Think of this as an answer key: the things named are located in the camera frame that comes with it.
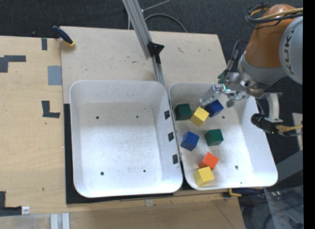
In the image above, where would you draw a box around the orange cube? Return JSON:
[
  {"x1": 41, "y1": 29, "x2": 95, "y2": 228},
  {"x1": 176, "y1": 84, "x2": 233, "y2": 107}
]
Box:
[{"x1": 198, "y1": 152, "x2": 220, "y2": 170}]

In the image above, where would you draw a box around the green cube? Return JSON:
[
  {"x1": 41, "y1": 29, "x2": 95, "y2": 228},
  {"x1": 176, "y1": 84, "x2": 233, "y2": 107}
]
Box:
[
  {"x1": 174, "y1": 103, "x2": 193, "y2": 121},
  {"x1": 204, "y1": 129, "x2": 224, "y2": 147}
]

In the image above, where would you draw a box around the yellow cube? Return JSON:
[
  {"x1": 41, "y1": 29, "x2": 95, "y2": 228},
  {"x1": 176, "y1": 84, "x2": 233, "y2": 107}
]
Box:
[
  {"x1": 193, "y1": 165, "x2": 216, "y2": 188},
  {"x1": 189, "y1": 106, "x2": 210, "y2": 128}
]

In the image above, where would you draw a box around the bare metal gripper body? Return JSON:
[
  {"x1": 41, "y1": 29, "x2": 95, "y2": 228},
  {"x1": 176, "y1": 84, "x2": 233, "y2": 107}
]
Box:
[{"x1": 220, "y1": 71, "x2": 272, "y2": 99}]

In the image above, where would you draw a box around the pale wood board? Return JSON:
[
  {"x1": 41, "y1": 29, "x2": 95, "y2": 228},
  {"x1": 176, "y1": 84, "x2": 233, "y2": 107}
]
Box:
[{"x1": 60, "y1": 26, "x2": 244, "y2": 214}]

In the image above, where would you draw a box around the black cylinder on white bracket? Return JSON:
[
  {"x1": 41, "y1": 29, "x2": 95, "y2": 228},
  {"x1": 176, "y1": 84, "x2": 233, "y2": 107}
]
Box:
[{"x1": 251, "y1": 92, "x2": 284, "y2": 135}]

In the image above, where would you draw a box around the white plastic tray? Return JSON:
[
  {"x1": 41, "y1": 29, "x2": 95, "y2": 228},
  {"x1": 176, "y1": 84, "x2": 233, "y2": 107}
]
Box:
[
  {"x1": 69, "y1": 80, "x2": 184, "y2": 198},
  {"x1": 168, "y1": 82, "x2": 279, "y2": 191}
]

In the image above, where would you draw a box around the blue cube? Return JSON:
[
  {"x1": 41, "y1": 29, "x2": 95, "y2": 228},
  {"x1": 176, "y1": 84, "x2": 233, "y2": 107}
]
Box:
[
  {"x1": 204, "y1": 99, "x2": 225, "y2": 118},
  {"x1": 180, "y1": 131, "x2": 200, "y2": 152}
]

